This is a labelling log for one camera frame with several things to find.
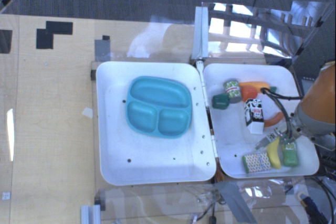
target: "black square marker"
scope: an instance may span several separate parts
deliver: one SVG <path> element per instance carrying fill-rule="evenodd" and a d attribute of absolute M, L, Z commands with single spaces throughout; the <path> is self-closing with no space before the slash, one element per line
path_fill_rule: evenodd
<path fill-rule="evenodd" d="M 12 34 L 11 30 L 0 30 L 0 54 L 10 53 L 12 47 Z"/>
<path fill-rule="evenodd" d="M 36 30 L 36 49 L 53 49 L 54 36 L 47 33 L 46 29 Z"/>
<path fill-rule="evenodd" d="M 56 34 L 56 35 L 72 35 L 72 26 L 71 22 L 52 22 L 47 21 L 47 33 Z"/>
<path fill-rule="evenodd" d="M 2 3 L 4 6 L 7 6 L 9 2 L 11 2 L 11 0 L 1 0 L 1 3 Z"/>

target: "white tray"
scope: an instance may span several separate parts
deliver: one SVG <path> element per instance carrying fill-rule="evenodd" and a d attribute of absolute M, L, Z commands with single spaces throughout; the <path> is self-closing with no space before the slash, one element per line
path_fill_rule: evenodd
<path fill-rule="evenodd" d="M 279 94 L 298 95 L 293 76 L 283 67 L 214 63 L 208 65 L 204 70 L 204 80 L 210 104 L 212 96 L 224 92 L 223 83 L 228 79 L 236 79 L 239 82 L 263 81 L 270 86 L 276 86 Z M 267 96 L 258 94 L 258 98 L 262 100 L 264 118 L 271 118 L 279 112 L 279 109 Z M 298 102 L 295 100 L 281 100 L 288 113 L 294 112 Z M 230 104 L 226 110 L 213 109 L 211 107 L 211 118 L 220 165 L 227 175 L 233 178 L 261 178 L 303 176 L 317 172 L 319 159 L 315 147 L 306 137 L 302 136 L 296 140 L 299 160 L 297 167 L 291 168 L 282 165 L 281 169 L 273 168 L 266 172 L 246 174 L 241 159 L 242 156 L 253 152 L 255 144 L 284 120 L 273 127 L 264 128 L 263 135 L 250 134 L 245 124 L 243 106 L 243 102 L 239 102 Z"/>
<path fill-rule="evenodd" d="M 125 118 L 133 79 L 152 76 L 187 87 L 192 98 L 188 131 L 176 139 L 152 137 L 131 129 Z M 201 182 L 216 170 L 201 81 L 183 63 L 105 62 L 97 69 L 100 169 L 113 185 Z"/>

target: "green bottle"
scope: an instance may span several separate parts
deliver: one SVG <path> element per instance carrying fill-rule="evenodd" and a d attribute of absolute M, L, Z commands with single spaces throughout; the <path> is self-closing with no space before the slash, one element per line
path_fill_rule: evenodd
<path fill-rule="evenodd" d="M 298 165 L 298 157 L 296 152 L 295 142 L 282 145 L 283 165 L 289 167 L 295 167 Z"/>

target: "patterned snack box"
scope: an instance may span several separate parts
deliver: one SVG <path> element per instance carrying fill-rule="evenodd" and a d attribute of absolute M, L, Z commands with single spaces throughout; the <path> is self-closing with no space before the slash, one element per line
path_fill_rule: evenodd
<path fill-rule="evenodd" d="M 267 152 L 248 154 L 243 156 L 242 159 L 247 173 L 262 172 L 272 168 Z"/>
<path fill-rule="evenodd" d="M 245 101 L 246 126 L 251 134 L 263 134 L 264 116 L 262 114 L 261 100 L 247 99 Z"/>

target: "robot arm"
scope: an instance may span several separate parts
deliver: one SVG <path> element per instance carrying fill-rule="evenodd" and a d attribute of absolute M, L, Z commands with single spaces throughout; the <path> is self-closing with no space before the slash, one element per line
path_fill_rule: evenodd
<path fill-rule="evenodd" d="M 293 142 L 299 136 L 308 137 L 313 143 L 327 150 L 335 150 L 335 61 L 326 63 L 307 94 L 296 107 L 289 124 L 262 139 L 256 146 L 260 149 L 277 136 L 283 144 Z"/>

